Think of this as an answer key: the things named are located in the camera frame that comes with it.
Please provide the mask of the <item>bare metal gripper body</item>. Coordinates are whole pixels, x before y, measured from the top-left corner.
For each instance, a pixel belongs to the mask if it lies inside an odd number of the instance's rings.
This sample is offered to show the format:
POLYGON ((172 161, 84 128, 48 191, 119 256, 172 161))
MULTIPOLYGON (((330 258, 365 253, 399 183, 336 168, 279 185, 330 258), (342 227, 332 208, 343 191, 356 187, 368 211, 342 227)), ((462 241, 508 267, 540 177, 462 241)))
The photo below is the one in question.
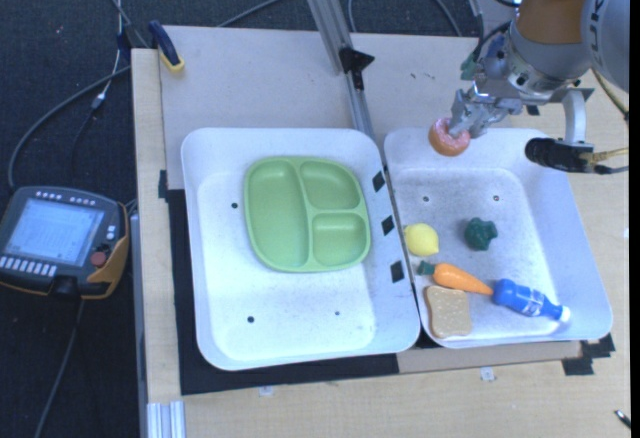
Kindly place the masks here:
POLYGON ((527 62, 512 43, 491 43, 461 64, 467 90, 456 94, 457 115, 519 114, 523 107, 547 103, 566 86, 566 79, 548 75, 527 62))

